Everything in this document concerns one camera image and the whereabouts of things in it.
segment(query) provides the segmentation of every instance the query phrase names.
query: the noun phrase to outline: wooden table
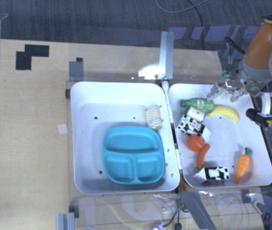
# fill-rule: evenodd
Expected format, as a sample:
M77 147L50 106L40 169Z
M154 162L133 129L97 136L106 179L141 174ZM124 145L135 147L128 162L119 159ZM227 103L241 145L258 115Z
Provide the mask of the wooden table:
M16 51L24 51L25 44L49 45L49 57L32 57L32 70L16 70ZM92 76L136 76L141 67L159 61L159 48L2 40L0 49L0 229L52 230L56 214L67 213L70 204L68 136L58 129L67 123L69 62L83 58L85 72ZM217 53L174 50L174 76L183 73L193 82L214 83L221 73ZM155 202L153 195L85 197L84 225L142 229L170 219ZM218 229L263 229L251 205L236 199L224 211L206 205ZM145 220L127 213L131 208ZM189 213L181 215L181 222L185 229L197 229Z

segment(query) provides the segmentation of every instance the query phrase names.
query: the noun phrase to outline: banana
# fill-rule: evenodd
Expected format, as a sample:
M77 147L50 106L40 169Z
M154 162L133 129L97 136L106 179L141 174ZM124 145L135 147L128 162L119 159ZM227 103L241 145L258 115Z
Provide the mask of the banana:
M225 115L234 121L239 121L238 113L234 109L227 106L216 106L210 113L207 114L209 117L211 115Z

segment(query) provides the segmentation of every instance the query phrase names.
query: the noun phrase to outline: toy orange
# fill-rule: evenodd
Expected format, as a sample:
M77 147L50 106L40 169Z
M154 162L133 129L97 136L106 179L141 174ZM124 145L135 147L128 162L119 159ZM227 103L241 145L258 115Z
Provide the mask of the toy orange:
M205 142L199 135L191 135L187 140L187 146L191 151L197 152L202 149Z

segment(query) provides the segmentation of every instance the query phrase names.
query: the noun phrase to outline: green bottle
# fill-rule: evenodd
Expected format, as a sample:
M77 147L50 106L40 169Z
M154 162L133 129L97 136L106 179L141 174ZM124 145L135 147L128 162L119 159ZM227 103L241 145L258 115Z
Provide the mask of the green bottle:
M208 101L207 99L204 99L204 98L193 98L191 100L180 101L181 107L187 107L189 105L199 110L211 111L214 108L214 101L213 100Z

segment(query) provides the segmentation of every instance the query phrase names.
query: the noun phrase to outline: blue divided tray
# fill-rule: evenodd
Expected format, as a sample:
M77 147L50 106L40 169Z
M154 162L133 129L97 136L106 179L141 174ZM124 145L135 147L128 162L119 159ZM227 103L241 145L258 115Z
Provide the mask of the blue divided tray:
M118 184L154 183L165 171L161 139L147 127L110 128L103 137L102 155L106 175Z

